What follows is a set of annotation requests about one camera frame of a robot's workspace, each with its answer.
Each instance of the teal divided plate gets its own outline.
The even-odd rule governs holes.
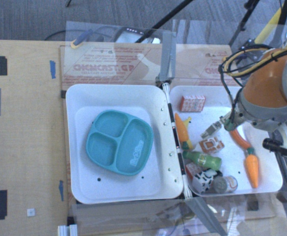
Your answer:
[[[130,114],[106,110],[94,120],[86,141],[86,152],[97,165],[127,176],[146,165],[153,143],[148,123]]]

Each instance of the toy can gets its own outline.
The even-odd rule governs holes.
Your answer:
[[[237,180],[233,176],[216,177],[213,181],[213,189],[219,194],[233,192],[237,189]]]

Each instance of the small pink box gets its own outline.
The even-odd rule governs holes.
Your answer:
[[[179,108],[181,112],[201,112],[205,101],[204,96],[183,96]]]
[[[193,179],[194,175],[202,172],[202,167],[195,164],[194,162],[191,162],[185,165],[185,171],[186,171],[187,176],[190,179]]]

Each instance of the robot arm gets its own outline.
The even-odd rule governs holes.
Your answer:
[[[203,139],[213,135],[222,126],[231,131],[247,121],[253,127],[267,132],[278,130],[283,143],[265,139],[263,147],[287,157],[287,125],[274,121],[287,113],[287,55],[273,58],[276,53],[278,50],[271,50],[264,55],[262,60],[272,60],[250,75],[235,98],[236,107],[202,133]]]

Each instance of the yellow cable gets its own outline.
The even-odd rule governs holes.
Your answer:
[[[280,14],[281,14],[281,8],[277,10],[277,12],[269,20],[268,24],[262,29],[260,34],[255,38],[256,44],[262,44],[265,41],[265,39],[270,35],[272,30],[277,26],[279,22]]]
[[[252,51],[256,51],[256,50],[264,50],[264,48],[259,48],[259,49],[249,49],[247,51],[242,51],[242,52],[239,52],[237,54],[235,54],[234,56],[232,56],[227,62],[226,64],[224,65],[224,71],[227,72],[227,68],[229,66],[229,64],[231,62],[233,62],[233,60],[235,60],[236,57],[238,57],[239,55],[245,53],[245,52],[252,52]],[[243,75],[246,75],[248,73],[250,73],[251,71],[254,71],[257,67],[263,65],[264,63],[268,62],[269,60],[275,58],[276,56],[284,53],[285,51],[287,51],[287,48],[283,48],[277,52],[274,52],[272,55],[269,55],[268,57],[262,59],[260,62],[258,62],[257,64],[253,65],[252,67],[248,68],[247,70],[243,71],[243,72],[238,72],[238,73],[227,73],[228,75],[230,75],[231,77],[240,77],[240,76],[243,76]]]

